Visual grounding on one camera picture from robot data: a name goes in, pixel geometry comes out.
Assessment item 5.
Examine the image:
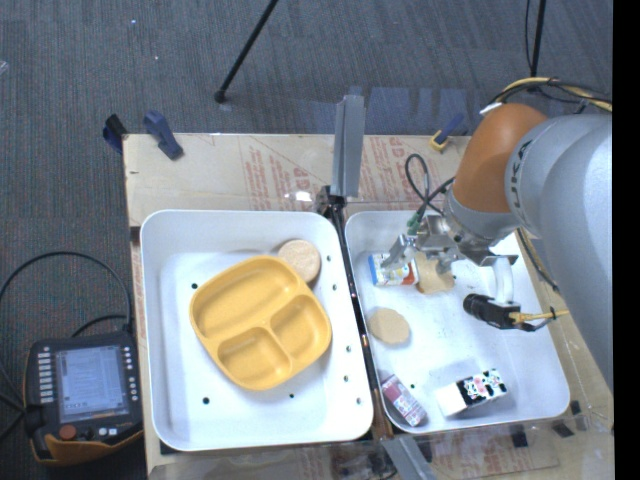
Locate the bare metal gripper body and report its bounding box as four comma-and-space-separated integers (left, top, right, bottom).
412, 214, 519, 268

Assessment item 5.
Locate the white carton with cow print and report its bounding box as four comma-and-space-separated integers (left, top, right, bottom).
434, 368, 509, 418

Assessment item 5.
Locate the black cylinder on white bracket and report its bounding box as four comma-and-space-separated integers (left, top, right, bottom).
462, 255, 524, 332

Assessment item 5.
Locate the blue orange white carton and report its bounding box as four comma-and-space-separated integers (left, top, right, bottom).
368, 252, 420, 288

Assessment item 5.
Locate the red and white carton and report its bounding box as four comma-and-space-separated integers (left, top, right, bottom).
380, 373, 428, 428

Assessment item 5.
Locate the white plastic tray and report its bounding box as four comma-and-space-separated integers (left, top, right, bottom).
343, 210, 572, 435
139, 209, 375, 453

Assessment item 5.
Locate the tan bread slice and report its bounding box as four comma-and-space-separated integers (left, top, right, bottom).
414, 251, 456, 295

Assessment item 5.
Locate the round tan biscuit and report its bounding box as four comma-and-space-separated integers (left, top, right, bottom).
277, 238, 322, 285
367, 307, 412, 347

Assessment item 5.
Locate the black tripod leg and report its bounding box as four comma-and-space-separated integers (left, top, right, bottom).
213, 0, 293, 105
528, 0, 552, 79

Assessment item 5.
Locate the black block with thin wires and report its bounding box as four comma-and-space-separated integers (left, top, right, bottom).
315, 186, 347, 215

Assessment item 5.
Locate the yellow divided plate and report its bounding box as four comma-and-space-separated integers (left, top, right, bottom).
188, 254, 333, 392

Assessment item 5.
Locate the brown cardboard board red print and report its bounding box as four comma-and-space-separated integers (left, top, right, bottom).
122, 132, 614, 480

